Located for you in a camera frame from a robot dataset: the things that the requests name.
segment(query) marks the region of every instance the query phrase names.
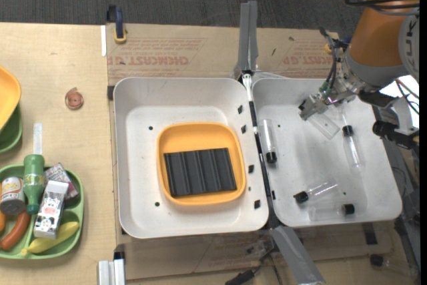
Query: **blue clamp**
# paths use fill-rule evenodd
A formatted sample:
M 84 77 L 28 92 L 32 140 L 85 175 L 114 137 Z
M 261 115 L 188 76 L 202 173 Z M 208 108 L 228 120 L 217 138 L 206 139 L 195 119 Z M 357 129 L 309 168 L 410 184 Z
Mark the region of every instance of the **blue clamp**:
M 118 44 L 126 42 L 126 30 L 123 28 L 123 13 L 120 7 L 110 5 L 107 11 L 107 22 L 115 23 L 114 41 Z

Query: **can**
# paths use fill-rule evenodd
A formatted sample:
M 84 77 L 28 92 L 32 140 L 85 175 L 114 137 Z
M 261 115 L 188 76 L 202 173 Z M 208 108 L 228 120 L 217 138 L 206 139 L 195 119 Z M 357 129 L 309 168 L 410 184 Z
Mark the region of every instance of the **can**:
M 23 181 L 19 177 L 8 177 L 1 183 L 0 210 L 6 215 L 17 215 L 26 208 Z

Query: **banana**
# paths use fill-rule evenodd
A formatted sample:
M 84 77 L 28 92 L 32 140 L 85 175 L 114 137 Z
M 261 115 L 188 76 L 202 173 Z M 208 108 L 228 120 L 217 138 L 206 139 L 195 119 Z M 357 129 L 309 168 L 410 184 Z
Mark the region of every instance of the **banana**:
M 28 252 L 37 254 L 42 253 L 71 237 L 79 229 L 79 222 L 67 222 L 59 226 L 56 239 L 37 238 L 30 243 L 27 248 L 22 249 L 21 254 L 27 255 Z

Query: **table surface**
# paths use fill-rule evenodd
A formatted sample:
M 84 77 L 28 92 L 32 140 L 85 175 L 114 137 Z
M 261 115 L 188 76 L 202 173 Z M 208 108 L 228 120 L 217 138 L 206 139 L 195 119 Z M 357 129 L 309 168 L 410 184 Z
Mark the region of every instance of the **table surface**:
M 64 256 L 48 260 L 2 259 L 0 272 L 10 284 L 96 284 L 97 263 L 111 260 L 116 247 L 107 61 L 101 54 L 101 27 L 0 23 L 0 65 L 22 88 L 21 143 L 0 155 L 0 168 L 21 164 L 33 153 L 33 124 L 43 124 L 46 164 L 61 162 L 85 186 L 85 215 L 79 243 Z M 65 94 L 76 87 L 85 100 L 70 110 Z M 397 234 L 394 250 L 402 254 Z M 411 284 L 369 267 L 367 258 L 316 262 L 328 284 Z M 278 266 L 284 284 L 295 280 Z M 130 284 L 223 284 L 237 271 L 131 281 Z M 257 273 L 253 284 L 279 284 L 272 267 Z

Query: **green bowl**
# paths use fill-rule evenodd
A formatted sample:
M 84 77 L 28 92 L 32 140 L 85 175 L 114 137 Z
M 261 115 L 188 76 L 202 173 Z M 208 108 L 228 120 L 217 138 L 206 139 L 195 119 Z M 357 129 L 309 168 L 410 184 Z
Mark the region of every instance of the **green bowl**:
M 0 131 L 0 154 L 3 154 L 18 144 L 22 136 L 21 108 L 18 106 L 13 111 L 6 125 Z
M 2 250 L 0 248 L 0 258 L 6 259 L 30 259 L 30 260 L 40 260 L 40 259 L 49 259 L 55 258 L 57 256 L 61 256 L 67 252 L 69 252 L 79 241 L 81 227 L 83 225 L 83 207 L 84 207 L 84 192 L 83 192 L 83 184 L 78 175 L 74 174 L 72 171 L 65 169 L 76 187 L 79 195 L 72 200 L 66 201 L 64 205 L 64 211 L 61 217 L 61 224 L 66 222 L 77 221 L 79 222 L 79 229 L 72 235 L 70 238 L 62 241 L 60 244 L 38 254 L 28 253 L 23 256 L 21 254 L 22 249 L 27 248 L 30 243 L 33 241 L 33 227 L 36 219 L 36 215 L 32 215 L 30 224 L 25 232 L 24 236 L 12 249 L 10 250 Z M 16 176 L 23 178 L 24 174 L 24 165 L 17 164 L 12 166 L 6 166 L 5 168 L 0 169 L 0 182 L 2 182 L 5 178 Z M 4 229 L 3 234 L 0 236 L 0 240 L 3 239 L 13 228 L 15 225 L 17 216 L 7 216 L 6 217 L 6 227 Z

